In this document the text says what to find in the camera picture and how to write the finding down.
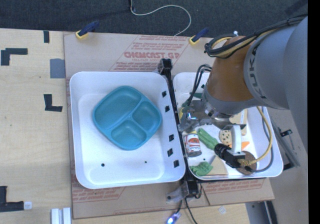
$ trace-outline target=wire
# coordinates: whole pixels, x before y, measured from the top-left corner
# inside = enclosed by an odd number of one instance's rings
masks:
[[[204,190],[204,188],[202,187],[202,184],[200,184],[199,194],[198,194],[198,195],[195,195],[194,197],[195,197],[196,199],[199,199],[199,198],[201,197],[202,193],[203,193],[203,190]]]
[[[149,14],[152,14],[152,13],[155,13],[157,11],[159,11],[160,9],[163,9],[163,8],[166,8],[166,7],[177,7],[177,8],[181,8],[183,11],[185,11],[187,13],[187,15],[189,16],[189,24],[187,25],[186,28],[184,28],[182,31],[178,32],[177,34],[175,34],[174,36],[178,36],[180,35],[181,33],[185,32],[191,25],[191,22],[192,22],[192,19],[191,19],[191,15],[190,13],[182,6],[179,6],[179,5],[173,5],[173,4],[170,4],[170,5],[165,5],[165,6],[162,6],[162,7],[159,7],[151,12],[148,12],[148,13],[142,13],[142,14],[138,14],[138,13],[135,13],[134,11],[134,8],[133,8],[133,3],[132,3],[132,0],[129,0],[130,1],[130,11],[132,14],[134,15],[137,15],[137,16],[143,16],[143,15],[149,15]]]
[[[182,203],[183,203],[183,200],[180,201],[179,207],[178,207],[177,211],[175,212],[175,214],[177,214],[178,212],[180,212],[181,207],[182,207]]]
[[[190,213],[190,216],[191,216],[191,218],[192,218],[192,220],[193,220],[194,224],[197,224],[197,222],[196,222],[196,220],[195,220],[194,216],[192,215],[192,212],[191,212],[191,210],[190,210],[190,207],[189,207],[189,205],[188,205],[187,198],[185,198],[185,199],[184,199],[184,201],[185,201],[185,205],[186,205],[186,207],[187,207],[187,209],[188,209],[188,211],[189,211],[189,213]]]
[[[268,27],[265,27],[259,31],[256,31],[252,33],[249,36],[245,36],[239,40],[236,40],[228,45],[224,45],[222,47],[213,49],[213,46],[216,45],[217,39],[214,38],[209,43],[205,44],[205,53],[208,54],[210,57],[218,57],[221,59],[227,59],[230,56],[232,56],[237,50],[249,45],[254,40],[256,40],[258,37],[267,35],[275,30],[278,30],[280,28],[296,25],[300,23],[307,15],[298,15],[292,18],[288,18],[287,20],[283,20],[281,22],[275,23],[273,25],[270,25]]]
[[[266,129],[266,122],[264,121],[264,119],[262,118],[262,123],[263,123],[263,130],[264,130],[264,133],[266,135],[266,137],[268,138],[268,140],[270,141],[270,134],[268,133],[267,129]],[[250,166],[246,166],[245,169],[247,171],[250,171],[250,172],[253,172],[253,173],[261,173],[261,172],[264,172],[265,170],[267,170],[273,163],[274,161],[274,148],[273,146],[271,147],[271,159],[270,159],[270,162],[269,164],[262,168],[262,169],[259,169],[259,170],[255,170],[255,169],[252,169]]]
[[[187,102],[186,102],[186,105],[187,106],[190,106],[191,104],[191,101],[196,93],[196,90],[197,88],[199,87],[200,85],[200,81],[201,81],[201,77],[202,77],[202,74],[205,72],[205,71],[211,71],[211,67],[207,64],[203,64],[203,65],[200,65],[198,70],[196,71],[196,74],[195,74],[195,79],[194,79],[194,84],[193,84],[193,89],[192,89],[192,92],[189,96],[189,98],[187,99]]]
[[[260,110],[260,108],[257,106],[256,107],[260,113],[260,115],[262,116],[262,119],[263,121],[265,122],[265,125],[268,129],[268,133],[269,133],[269,145],[268,145],[268,148],[266,149],[266,151],[262,154],[261,157],[255,159],[255,160],[251,160],[251,161],[248,161],[248,160],[245,160],[245,159],[239,159],[238,162],[242,165],[242,166],[250,166],[252,164],[255,164],[256,162],[259,162],[261,159],[263,159],[270,151],[271,147],[272,147],[272,142],[273,142],[273,136],[272,136],[272,132],[271,132],[271,128],[270,128],[270,125],[267,121],[267,118],[266,116],[264,115],[264,113]]]

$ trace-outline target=gray floor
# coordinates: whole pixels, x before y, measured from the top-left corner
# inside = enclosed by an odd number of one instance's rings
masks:
[[[307,224],[309,223],[308,155],[298,134],[290,111],[268,110],[271,118],[281,131],[291,130],[292,134],[283,139],[298,160],[298,165],[284,170],[278,177],[270,178],[275,199],[272,201],[276,221],[266,215],[265,204],[246,205],[252,224]],[[289,163],[286,151],[280,146],[284,164]]]

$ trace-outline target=metal bracket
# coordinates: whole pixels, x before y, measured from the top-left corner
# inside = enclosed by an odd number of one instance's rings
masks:
[[[292,134],[292,131],[289,129],[289,130],[286,130],[286,131],[282,132],[281,129],[275,124],[275,122],[273,121],[272,118],[271,118],[271,124],[272,124],[272,127],[273,127],[274,135],[275,135],[277,141],[279,142],[279,144],[284,149],[285,154],[288,157],[288,160],[290,162],[290,164],[286,165],[284,167],[284,169],[287,169],[288,168],[287,166],[289,166],[289,167],[294,167],[294,166],[298,167],[298,166],[300,166],[300,163],[299,163],[296,155],[292,151],[289,143],[287,142],[287,140],[284,139],[284,136]]]
[[[178,203],[189,195],[188,183],[184,181],[176,190],[166,194],[167,203]]]

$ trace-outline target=red label can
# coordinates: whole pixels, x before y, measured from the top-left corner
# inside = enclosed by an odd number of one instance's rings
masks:
[[[202,154],[200,148],[200,141],[197,134],[185,135],[184,145],[188,157],[196,157]]]

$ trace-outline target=blue plastic plate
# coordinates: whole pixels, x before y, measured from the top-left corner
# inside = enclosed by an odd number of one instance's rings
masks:
[[[130,86],[121,86],[109,93],[96,105],[92,117],[99,131],[124,150],[141,147],[162,122],[157,107]]]

